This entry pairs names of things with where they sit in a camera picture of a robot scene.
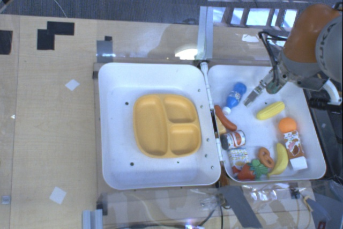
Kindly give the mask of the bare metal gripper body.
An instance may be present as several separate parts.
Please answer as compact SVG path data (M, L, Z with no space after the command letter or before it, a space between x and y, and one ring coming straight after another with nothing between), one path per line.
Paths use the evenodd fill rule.
M278 93L288 81L288 71L284 66L274 66L268 74L259 82L261 92L266 91L268 94Z

